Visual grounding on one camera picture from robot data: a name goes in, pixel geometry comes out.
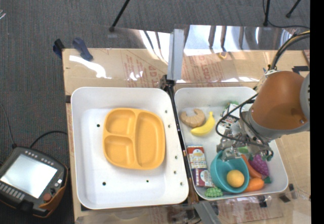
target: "teal bowl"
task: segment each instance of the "teal bowl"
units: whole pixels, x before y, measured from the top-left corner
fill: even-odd
[[[217,153],[215,158],[213,159],[210,167],[210,173],[212,177],[212,181],[214,185],[216,185],[218,188],[220,188],[224,192],[230,192],[230,193],[242,193],[248,186],[250,175],[249,170],[244,162],[243,158],[237,158],[237,159],[230,159],[227,161],[223,161],[221,159],[223,151],[220,151]],[[242,186],[235,188],[228,184],[226,180],[227,173],[230,170],[239,170],[244,175],[244,183]]]

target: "croissant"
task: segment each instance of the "croissant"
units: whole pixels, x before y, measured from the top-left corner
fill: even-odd
[[[186,124],[189,127],[195,128],[195,127],[200,127],[205,120],[205,114],[204,112],[199,109],[199,108],[195,108],[194,110],[195,115],[194,116],[188,116],[187,113],[184,111],[181,115],[180,115],[180,119],[181,121]]]

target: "green grapes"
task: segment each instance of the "green grapes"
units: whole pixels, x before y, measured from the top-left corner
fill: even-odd
[[[206,197],[220,197],[223,196],[223,192],[218,187],[210,187],[205,191]]]

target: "gray carpet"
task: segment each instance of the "gray carpet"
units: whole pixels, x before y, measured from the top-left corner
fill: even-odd
[[[0,0],[0,102],[18,145],[29,146],[50,130],[67,131],[62,61],[53,52],[60,39],[75,37],[89,48],[109,47],[107,32],[125,0]],[[271,0],[269,27],[310,27],[310,0]],[[171,32],[175,24],[263,26],[266,0],[131,0],[117,27]],[[34,148],[69,165],[66,135],[50,134]],[[0,110],[0,161],[11,152],[6,118]],[[72,224],[71,188],[47,219],[0,204],[0,223]]]

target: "orange carrot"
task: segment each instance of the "orange carrot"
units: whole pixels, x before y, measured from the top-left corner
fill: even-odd
[[[248,160],[247,160],[247,158],[246,158],[246,156],[245,156],[244,154],[242,154],[241,156],[242,156],[244,162],[246,163],[246,165],[247,165],[247,167],[248,167],[250,177],[252,177],[252,178],[256,178],[256,177],[257,177],[257,178],[260,178],[260,179],[261,179],[261,178],[262,178],[262,174],[259,173],[257,170],[255,170],[255,169],[250,165],[250,163],[248,162]]]
[[[264,186],[264,180],[255,177],[250,179],[248,187],[244,190],[244,192],[253,192],[253,191],[261,190],[263,186]]]

